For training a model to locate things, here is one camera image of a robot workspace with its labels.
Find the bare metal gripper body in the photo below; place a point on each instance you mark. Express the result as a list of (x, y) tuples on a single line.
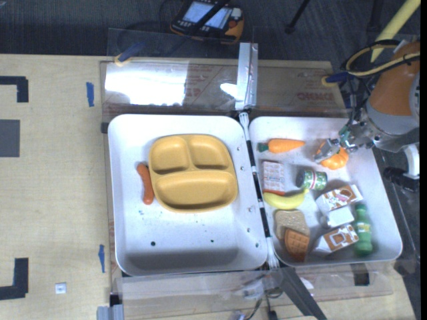
[(383, 138)]

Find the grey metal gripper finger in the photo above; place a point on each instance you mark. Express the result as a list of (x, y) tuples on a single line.
[(332, 144), (322, 157)]

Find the orange pumpkin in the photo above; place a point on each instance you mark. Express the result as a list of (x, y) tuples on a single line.
[(337, 162)]

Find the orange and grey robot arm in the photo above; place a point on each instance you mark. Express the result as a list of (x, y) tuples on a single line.
[(393, 88)]

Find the green and white can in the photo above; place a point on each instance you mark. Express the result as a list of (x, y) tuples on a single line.
[(315, 180)]

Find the orange carrot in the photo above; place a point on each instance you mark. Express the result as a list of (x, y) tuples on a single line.
[(285, 145)]

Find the white carton with pink print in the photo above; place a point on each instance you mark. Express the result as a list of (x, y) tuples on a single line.
[(338, 197)]

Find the white and orange packet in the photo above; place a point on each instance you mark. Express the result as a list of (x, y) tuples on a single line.
[(273, 175)]

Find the white plastic tray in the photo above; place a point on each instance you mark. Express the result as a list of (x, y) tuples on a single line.
[(187, 238), (380, 192)]

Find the yellow banana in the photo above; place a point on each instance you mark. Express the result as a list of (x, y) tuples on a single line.
[(283, 201)]

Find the plain white carton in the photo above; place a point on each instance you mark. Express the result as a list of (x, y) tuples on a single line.
[(340, 217)]

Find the brown bread slice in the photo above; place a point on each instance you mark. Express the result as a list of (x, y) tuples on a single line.
[(290, 220)]

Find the white carton with brown print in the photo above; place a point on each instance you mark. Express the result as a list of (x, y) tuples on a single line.
[(338, 238)]

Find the green bottle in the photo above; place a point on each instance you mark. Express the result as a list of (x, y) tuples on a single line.
[(363, 232)]

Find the orange waffle biscuit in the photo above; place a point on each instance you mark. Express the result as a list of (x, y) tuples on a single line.
[(297, 243)]

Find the yellow divided plate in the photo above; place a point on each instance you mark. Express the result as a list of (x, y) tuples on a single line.
[(195, 187)]

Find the orange sausage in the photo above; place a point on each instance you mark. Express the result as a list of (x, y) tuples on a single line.
[(146, 185)]

